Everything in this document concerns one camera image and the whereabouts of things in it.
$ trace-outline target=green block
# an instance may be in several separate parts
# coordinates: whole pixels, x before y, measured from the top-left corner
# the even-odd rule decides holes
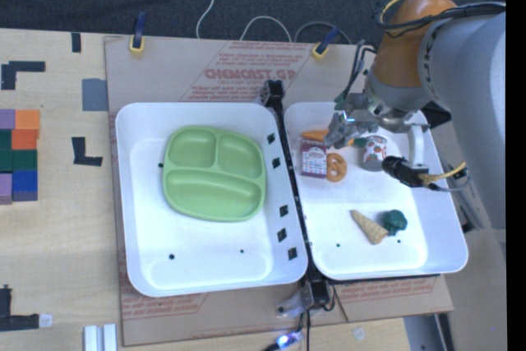
[[[0,130],[0,150],[11,149],[11,129]]]
[[[13,151],[13,171],[14,170],[36,170],[38,163],[37,150],[14,150]]]
[[[10,173],[13,171],[13,151],[8,149],[0,150],[0,173]]]

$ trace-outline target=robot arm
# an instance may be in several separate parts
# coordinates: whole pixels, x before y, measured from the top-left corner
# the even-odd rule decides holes
[[[401,2],[389,23],[386,12]],[[328,146],[383,127],[418,132],[408,120],[435,101],[451,115],[459,145],[491,224],[505,227],[505,4],[457,7],[450,0],[385,0],[376,10],[385,32],[365,89],[342,93]],[[392,174],[393,162],[385,163]]]

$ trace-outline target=cardboard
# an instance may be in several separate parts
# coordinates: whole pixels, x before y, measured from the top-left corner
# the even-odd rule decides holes
[[[347,85],[355,46],[331,45],[320,60],[311,55],[312,44],[149,38],[144,51],[133,53],[129,42],[128,36],[109,36],[105,42],[124,345],[294,330],[298,318],[280,316],[276,307],[298,291],[296,284],[161,299],[143,296],[131,286],[115,117],[135,102],[256,102],[269,79],[283,81],[285,108],[302,101],[330,101]],[[361,90],[362,83],[356,81],[353,90]],[[452,310],[441,275],[341,284],[333,291],[334,309],[312,312],[314,326]]]

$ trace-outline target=wooden table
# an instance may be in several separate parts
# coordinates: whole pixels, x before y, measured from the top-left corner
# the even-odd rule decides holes
[[[14,90],[0,90],[1,109],[40,111],[39,198],[0,206],[0,284],[12,289],[12,315],[48,313],[53,325],[0,332],[0,349],[82,349],[84,326],[116,324],[120,335],[108,112],[82,109],[81,81],[106,77],[104,35],[82,34],[72,52],[67,32],[0,30],[0,63],[44,61],[45,72],[18,72]],[[72,138],[100,167],[73,164]],[[361,327],[364,338],[353,334]],[[260,350],[276,333],[194,339],[133,347],[152,350]],[[409,350],[403,319],[316,326],[311,349]],[[305,341],[290,348],[306,349]]]

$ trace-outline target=purple block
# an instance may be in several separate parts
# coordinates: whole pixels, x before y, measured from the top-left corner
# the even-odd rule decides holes
[[[39,197],[39,179],[36,170],[15,170],[12,173],[14,201],[36,201]]]
[[[15,110],[0,109],[0,129],[15,128]]]
[[[0,205],[10,205],[12,202],[12,175],[0,174]]]

